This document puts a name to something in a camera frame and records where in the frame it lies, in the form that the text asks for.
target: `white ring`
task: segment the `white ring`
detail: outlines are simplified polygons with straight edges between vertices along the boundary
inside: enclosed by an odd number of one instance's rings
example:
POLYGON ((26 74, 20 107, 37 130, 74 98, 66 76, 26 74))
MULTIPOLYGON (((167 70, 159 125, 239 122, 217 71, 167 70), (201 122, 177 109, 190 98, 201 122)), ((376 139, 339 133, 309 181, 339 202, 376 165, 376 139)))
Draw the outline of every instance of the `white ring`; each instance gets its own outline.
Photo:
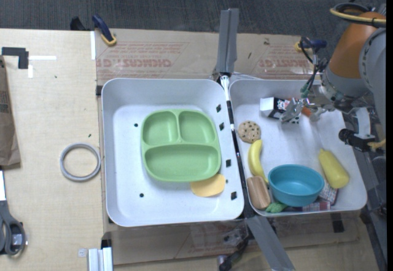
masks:
POLYGON ((78 142, 78 143, 74 143, 74 144, 70 144, 69 146, 67 146, 63 152, 60 155, 60 169, 61 172, 63 173, 63 175, 65 177, 67 177, 68 179, 72 180, 72 181, 86 181, 91 179, 92 177, 94 177, 95 175, 97 175, 97 173, 99 172, 99 169, 101 167, 101 157, 99 156, 99 152, 98 150, 93 147, 91 144, 88 143, 82 143, 82 142, 78 142), (70 174, 64 167, 64 158, 66 157, 67 153, 73 149, 79 149, 79 148, 83 148, 83 149, 88 149, 90 151, 92 151, 92 153, 95 155, 96 159, 97 159, 97 166, 96 168, 93 170, 92 173, 90 173, 89 175, 86 176, 75 176, 70 174))

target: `scissors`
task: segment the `scissors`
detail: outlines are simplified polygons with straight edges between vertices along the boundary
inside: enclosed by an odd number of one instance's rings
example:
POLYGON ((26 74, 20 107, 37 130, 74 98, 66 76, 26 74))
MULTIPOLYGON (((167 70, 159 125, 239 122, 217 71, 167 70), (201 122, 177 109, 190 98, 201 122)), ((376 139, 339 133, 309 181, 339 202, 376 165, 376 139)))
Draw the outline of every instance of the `scissors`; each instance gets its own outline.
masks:
POLYGON ((13 256, 23 250, 26 234, 22 224, 14 219, 8 209, 4 174, 0 166, 0 253, 13 256))

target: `blue clamp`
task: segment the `blue clamp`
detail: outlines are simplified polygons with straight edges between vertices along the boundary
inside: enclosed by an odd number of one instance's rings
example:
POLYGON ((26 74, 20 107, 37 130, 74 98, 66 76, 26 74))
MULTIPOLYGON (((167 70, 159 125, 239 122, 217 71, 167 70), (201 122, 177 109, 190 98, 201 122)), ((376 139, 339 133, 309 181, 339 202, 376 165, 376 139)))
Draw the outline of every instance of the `blue clamp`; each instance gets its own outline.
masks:
POLYGON ((111 31, 109 31, 109 28, 105 24, 104 20, 98 14, 93 15, 92 20, 94 22, 95 27, 100 29, 101 37, 104 40, 104 42, 108 46, 113 46, 114 44, 116 44, 117 42, 116 37, 113 36, 111 31))

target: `scissors handle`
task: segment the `scissors handle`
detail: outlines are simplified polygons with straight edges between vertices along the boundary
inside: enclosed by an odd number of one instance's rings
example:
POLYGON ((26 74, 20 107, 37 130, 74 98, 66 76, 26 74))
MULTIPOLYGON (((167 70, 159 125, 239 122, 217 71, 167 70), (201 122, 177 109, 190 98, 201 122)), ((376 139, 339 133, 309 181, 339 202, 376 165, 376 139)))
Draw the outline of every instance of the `scissors handle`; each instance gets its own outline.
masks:
POLYGON ((22 224, 10 214, 7 200, 0 201, 0 251, 4 249, 8 255, 13 256, 25 247, 25 243, 26 234, 22 224), (18 234, 21 235, 21 244, 14 245, 12 236, 18 234))

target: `cookie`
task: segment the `cookie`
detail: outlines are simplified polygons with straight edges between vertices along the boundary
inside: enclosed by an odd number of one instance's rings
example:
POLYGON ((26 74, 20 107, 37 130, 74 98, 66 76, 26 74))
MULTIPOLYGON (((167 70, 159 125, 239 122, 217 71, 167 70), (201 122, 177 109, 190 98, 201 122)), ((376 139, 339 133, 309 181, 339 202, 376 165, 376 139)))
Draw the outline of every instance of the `cookie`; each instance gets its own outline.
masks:
POLYGON ((246 120, 239 125, 238 135, 242 141, 253 143, 260 139, 260 127, 256 122, 246 120))

